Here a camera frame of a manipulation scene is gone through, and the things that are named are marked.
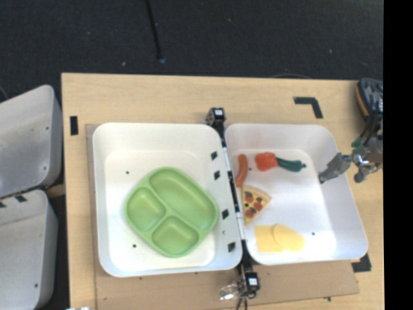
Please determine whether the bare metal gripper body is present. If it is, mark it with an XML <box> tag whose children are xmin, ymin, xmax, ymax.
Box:
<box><xmin>350</xmin><ymin>133</ymin><xmax>384</xmax><ymax>183</ymax></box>

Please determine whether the white plastic tray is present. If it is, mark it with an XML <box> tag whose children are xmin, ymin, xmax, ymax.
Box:
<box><xmin>92</xmin><ymin>121</ymin><xmax>244</xmax><ymax>278</ymax></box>
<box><xmin>224</xmin><ymin>122</ymin><xmax>369</xmax><ymax>267</ymax></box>

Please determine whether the orange carrot with green top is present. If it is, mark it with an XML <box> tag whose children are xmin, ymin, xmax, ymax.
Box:
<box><xmin>254</xmin><ymin>152</ymin><xmax>308</xmax><ymax>174</ymax></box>

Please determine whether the yellow oval slice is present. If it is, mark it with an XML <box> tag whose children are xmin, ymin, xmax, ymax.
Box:
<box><xmin>272</xmin><ymin>223</ymin><xmax>306</xmax><ymax>252</ymax></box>

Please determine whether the toy pizza slice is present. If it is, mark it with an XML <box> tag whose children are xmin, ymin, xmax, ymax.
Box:
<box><xmin>241</xmin><ymin>186</ymin><xmax>272</xmax><ymax>227</ymax></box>

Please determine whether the orange toy sausage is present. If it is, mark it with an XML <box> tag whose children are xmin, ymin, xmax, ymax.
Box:
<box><xmin>235</xmin><ymin>154</ymin><xmax>250</xmax><ymax>188</ymax></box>

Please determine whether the yellow square cheese slice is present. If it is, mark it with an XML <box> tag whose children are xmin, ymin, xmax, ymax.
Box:
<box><xmin>254</xmin><ymin>225</ymin><xmax>285</xmax><ymax>254</ymax></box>

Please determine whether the thin black and white rod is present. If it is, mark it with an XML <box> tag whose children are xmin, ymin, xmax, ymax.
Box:
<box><xmin>217</xmin><ymin>121</ymin><xmax>252</xmax><ymax>273</ymax></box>

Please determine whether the green divided plate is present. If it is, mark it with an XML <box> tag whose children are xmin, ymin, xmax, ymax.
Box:
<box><xmin>123</xmin><ymin>166</ymin><xmax>221</xmax><ymax>259</ymax></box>

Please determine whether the black block with wires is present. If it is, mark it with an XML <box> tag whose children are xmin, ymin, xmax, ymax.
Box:
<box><xmin>205</xmin><ymin>107</ymin><xmax>227</xmax><ymax>126</ymax></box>
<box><xmin>242</xmin><ymin>271</ymin><xmax>261</xmax><ymax>293</ymax></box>

